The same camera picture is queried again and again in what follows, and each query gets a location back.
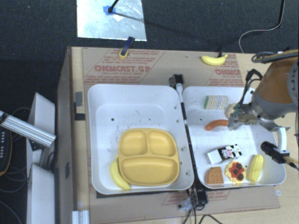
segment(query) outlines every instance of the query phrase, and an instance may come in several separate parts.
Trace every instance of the white tray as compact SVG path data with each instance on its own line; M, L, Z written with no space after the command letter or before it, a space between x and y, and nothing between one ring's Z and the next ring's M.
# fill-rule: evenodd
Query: white tray
M264 141L276 144L274 134L260 125L241 126L237 130L229 131L227 127L219 126L211 131L206 131L205 126L215 119L227 119L225 110L204 109L207 95L228 96L227 105L239 102L243 88L238 87L188 87L183 92L186 115L189 125L190 137L200 181L211 189L239 188L247 186L277 185L285 180L285 167L271 160L260 148ZM250 91L245 96L244 103L251 100ZM243 166L249 165L256 154L264 157L263 169L260 179L251 183L247 179L240 185L234 185L225 175L227 162L221 164L210 163L207 153L228 145L238 144L242 156L238 158ZM206 173L211 167L220 166L224 184L207 184Z
M102 194L188 189L194 180L178 93L169 86L97 84L88 92L92 182ZM119 138L130 128L157 128L176 141L180 172L171 184L120 189L109 167L118 153Z

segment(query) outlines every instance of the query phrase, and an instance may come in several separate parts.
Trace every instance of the sausage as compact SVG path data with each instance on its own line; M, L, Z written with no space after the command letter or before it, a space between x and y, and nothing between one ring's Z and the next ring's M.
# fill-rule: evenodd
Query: sausage
M217 126L228 126L228 120L227 119L214 120L206 125L206 130L210 131L211 129L214 129Z

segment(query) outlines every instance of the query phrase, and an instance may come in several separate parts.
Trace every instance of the toy banana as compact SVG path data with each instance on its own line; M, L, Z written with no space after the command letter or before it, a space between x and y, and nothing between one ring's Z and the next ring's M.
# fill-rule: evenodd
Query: toy banana
M256 182L261 174L263 167L263 156L258 154L254 157L252 164L249 169L248 180L251 182Z
M210 56L202 56L201 59L204 63L208 64L208 65L222 65L223 63L225 63L225 59L226 59L227 55L218 57L218 58L214 58L214 57L210 57Z
M110 165L110 175L117 186L122 189L130 189L131 186L128 184L121 176L118 170L118 156L114 159L114 161Z

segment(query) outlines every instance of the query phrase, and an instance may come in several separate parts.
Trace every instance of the banana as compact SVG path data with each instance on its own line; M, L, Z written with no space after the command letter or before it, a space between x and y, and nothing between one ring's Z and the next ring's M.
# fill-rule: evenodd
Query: banana
M124 180L118 170L118 155L110 165L110 175L117 186L122 189L128 190L131 188L130 184Z
M225 63L226 57L227 55L218 58L214 58L210 56L202 56L201 59L204 63L208 65L222 65L223 63Z

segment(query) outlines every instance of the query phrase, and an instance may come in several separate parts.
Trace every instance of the corn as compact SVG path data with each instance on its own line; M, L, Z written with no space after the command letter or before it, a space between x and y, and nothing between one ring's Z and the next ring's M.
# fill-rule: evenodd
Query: corn
M251 182L256 182L261 174L263 167L263 156L261 154L257 154L252 164L249 168L248 180Z

